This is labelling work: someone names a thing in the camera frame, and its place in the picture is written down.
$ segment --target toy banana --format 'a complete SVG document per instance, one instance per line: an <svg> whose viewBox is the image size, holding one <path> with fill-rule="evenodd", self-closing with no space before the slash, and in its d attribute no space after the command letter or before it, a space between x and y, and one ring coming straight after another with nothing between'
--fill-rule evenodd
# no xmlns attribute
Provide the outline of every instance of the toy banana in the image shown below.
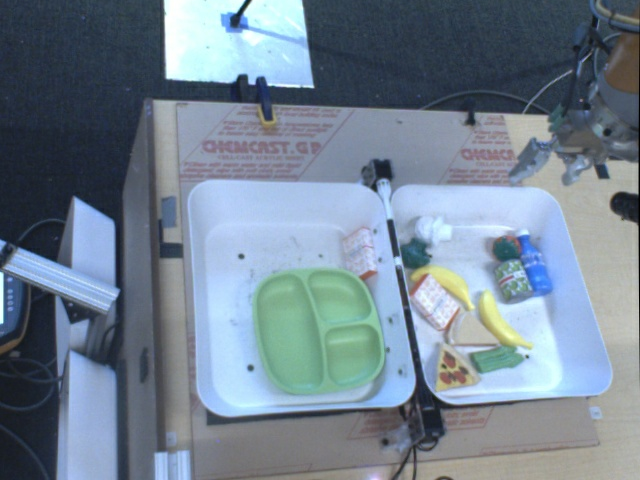
<svg viewBox="0 0 640 480"><path fill-rule="evenodd" d="M476 308L469 297L469 286L467 286L466 281L448 268L438 265L426 265L414 270L409 279L415 283L427 274L432 275L451 295L460 299L469 311Z"/></svg>
<svg viewBox="0 0 640 480"><path fill-rule="evenodd" d="M489 290L482 292L478 303L480 320L493 335L498 338L502 345L512 347L533 348L533 343L526 341L518 332L511 327L498 311L496 299Z"/></svg>

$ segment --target green plastic plate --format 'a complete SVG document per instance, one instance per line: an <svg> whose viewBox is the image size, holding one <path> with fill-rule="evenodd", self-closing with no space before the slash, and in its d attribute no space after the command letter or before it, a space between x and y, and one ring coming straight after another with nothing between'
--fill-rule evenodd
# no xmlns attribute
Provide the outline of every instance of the green plastic plate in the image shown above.
<svg viewBox="0 0 640 480"><path fill-rule="evenodd" d="M295 269L264 279L253 322L267 375L280 389L308 395L375 379L384 341L369 289L342 269Z"/></svg>

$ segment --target toy bread slice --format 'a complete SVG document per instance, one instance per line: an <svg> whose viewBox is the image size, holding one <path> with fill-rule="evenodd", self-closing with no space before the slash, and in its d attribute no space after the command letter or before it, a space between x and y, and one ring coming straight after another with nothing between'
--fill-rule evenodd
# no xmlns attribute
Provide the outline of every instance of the toy bread slice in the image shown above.
<svg viewBox="0 0 640 480"><path fill-rule="evenodd" d="M500 343L473 313L461 311L447 332L450 345L495 346Z"/></svg>
<svg viewBox="0 0 640 480"><path fill-rule="evenodd" d="M440 344L436 391L473 386L480 382L476 369L452 346Z"/></svg>

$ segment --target red and white package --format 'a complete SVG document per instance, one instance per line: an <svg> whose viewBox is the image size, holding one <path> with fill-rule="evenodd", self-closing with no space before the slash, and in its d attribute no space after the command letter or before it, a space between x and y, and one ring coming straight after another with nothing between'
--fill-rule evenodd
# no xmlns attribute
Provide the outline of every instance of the red and white package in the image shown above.
<svg viewBox="0 0 640 480"><path fill-rule="evenodd" d="M342 247L347 270L367 279L378 272L373 234L369 228L360 228L343 239Z"/></svg>
<svg viewBox="0 0 640 480"><path fill-rule="evenodd" d="M438 331L444 331L460 310L455 299L429 274L409 295L412 306Z"/></svg>

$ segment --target green can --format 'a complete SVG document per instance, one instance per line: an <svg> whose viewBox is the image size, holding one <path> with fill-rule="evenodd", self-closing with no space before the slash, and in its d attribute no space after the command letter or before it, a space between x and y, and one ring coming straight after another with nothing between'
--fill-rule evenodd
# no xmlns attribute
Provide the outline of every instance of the green can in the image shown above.
<svg viewBox="0 0 640 480"><path fill-rule="evenodd" d="M529 278L520 260L508 260L495 270L496 281L507 302L519 302L533 295Z"/></svg>

